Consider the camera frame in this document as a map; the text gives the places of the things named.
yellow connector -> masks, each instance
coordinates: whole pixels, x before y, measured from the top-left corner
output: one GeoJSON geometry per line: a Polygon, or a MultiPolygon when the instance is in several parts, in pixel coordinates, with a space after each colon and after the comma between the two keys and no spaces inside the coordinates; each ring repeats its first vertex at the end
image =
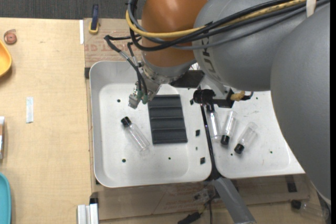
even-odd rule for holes
{"type": "Polygon", "coordinates": [[[96,33],[98,33],[99,23],[97,23],[97,27],[94,30],[91,29],[91,24],[92,21],[89,24],[89,33],[95,35],[96,33]]]}

cable tie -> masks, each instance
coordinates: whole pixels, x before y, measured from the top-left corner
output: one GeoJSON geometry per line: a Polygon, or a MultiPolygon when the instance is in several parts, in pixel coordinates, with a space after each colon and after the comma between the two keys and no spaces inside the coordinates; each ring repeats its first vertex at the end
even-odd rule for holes
{"type": "Polygon", "coordinates": [[[132,59],[133,59],[134,65],[135,65],[136,67],[139,67],[139,65],[138,65],[138,61],[137,61],[137,59],[136,59],[136,56],[133,56],[132,59]]]}
{"type": "Polygon", "coordinates": [[[131,5],[131,6],[133,6],[135,9],[138,9],[138,7],[136,6],[136,4],[134,4],[134,3],[125,3],[125,5],[126,6],[128,6],[128,5],[131,5]]]}
{"type": "Polygon", "coordinates": [[[307,0],[306,1],[307,18],[313,15],[315,8],[316,8],[316,1],[317,0],[307,0]]]}

orange bowl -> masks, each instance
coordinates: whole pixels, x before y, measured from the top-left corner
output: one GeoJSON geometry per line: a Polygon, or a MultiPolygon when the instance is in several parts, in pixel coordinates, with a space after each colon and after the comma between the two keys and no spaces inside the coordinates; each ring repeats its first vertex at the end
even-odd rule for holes
{"type": "Polygon", "coordinates": [[[5,44],[0,39],[0,77],[3,76],[12,65],[12,57],[5,44]]]}

small white label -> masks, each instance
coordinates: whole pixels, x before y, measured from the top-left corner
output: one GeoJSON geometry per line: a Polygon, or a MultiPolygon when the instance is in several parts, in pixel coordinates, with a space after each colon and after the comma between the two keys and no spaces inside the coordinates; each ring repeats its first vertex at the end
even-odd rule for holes
{"type": "Polygon", "coordinates": [[[84,21],[79,21],[79,36],[80,36],[80,43],[84,44],[84,21]]]}
{"type": "Polygon", "coordinates": [[[27,97],[26,99],[26,123],[34,121],[34,99],[27,97]]]}

clear plastic tube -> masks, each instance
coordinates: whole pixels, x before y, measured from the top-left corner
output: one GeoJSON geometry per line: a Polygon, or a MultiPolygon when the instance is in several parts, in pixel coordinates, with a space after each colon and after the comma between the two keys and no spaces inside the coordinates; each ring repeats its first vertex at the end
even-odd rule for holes
{"type": "Polygon", "coordinates": [[[208,128],[210,132],[211,139],[219,141],[221,139],[221,130],[218,122],[218,114],[214,109],[214,106],[206,106],[206,115],[208,121],[208,128]]]}
{"type": "Polygon", "coordinates": [[[250,122],[241,134],[238,144],[235,147],[235,152],[241,154],[244,148],[248,147],[252,141],[256,138],[256,129],[258,126],[254,122],[250,122]]]}
{"type": "Polygon", "coordinates": [[[230,111],[226,117],[221,143],[228,145],[230,137],[235,134],[237,125],[237,112],[230,111]]]}
{"type": "Polygon", "coordinates": [[[313,204],[309,201],[292,200],[291,206],[298,210],[303,217],[320,218],[327,220],[329,210],[321,205],[313,204]]]}
{"type": "Polygon", "coordinates": [[[132,123],[128,117],[124,117],[121,122],[124,125],[125,130],[127,131],[128,139],[132,141],[133,145],[140,152],[147,150],[150,143],[143,135],[139,127],[136,124],[132,123]]]}

